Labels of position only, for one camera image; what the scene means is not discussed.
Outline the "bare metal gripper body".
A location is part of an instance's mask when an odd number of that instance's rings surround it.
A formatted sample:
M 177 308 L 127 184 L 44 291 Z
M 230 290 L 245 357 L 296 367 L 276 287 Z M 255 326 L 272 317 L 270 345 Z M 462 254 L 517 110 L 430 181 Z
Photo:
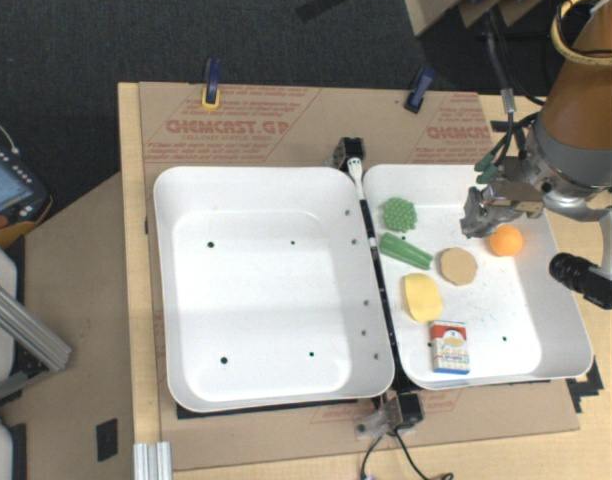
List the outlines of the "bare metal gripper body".
M 506 206 L 506 222 L 545 209 L 578 222 L 596 222 L 606 212 L 588 202 L 612 186 L 612 150 L 568 145 L 529 145 L 522 157 L 510 157 L 503 172 L 484 189 L 486 206 Z

